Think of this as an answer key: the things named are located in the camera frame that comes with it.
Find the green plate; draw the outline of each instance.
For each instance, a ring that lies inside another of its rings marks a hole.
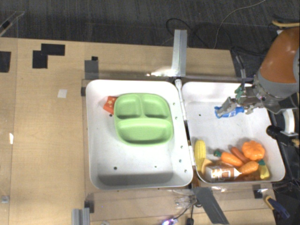
[[[173,137],[173,122],[168,103],[159,95],[128,93],[114,105],[118,137],[128,145],[163,144]]]

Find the red packet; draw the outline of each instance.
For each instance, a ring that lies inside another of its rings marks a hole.
[[[110,114],[113,114],[114,103],[116,102],[118,97],[108,96],[106,103],[103,106],[103,109],[108,111]]]

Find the orange pumpkin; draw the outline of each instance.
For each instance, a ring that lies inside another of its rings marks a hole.
[[[252,161],[263,159],[265,149],[256,141],[245,142],[242,146],[242,152],[244,156]]]

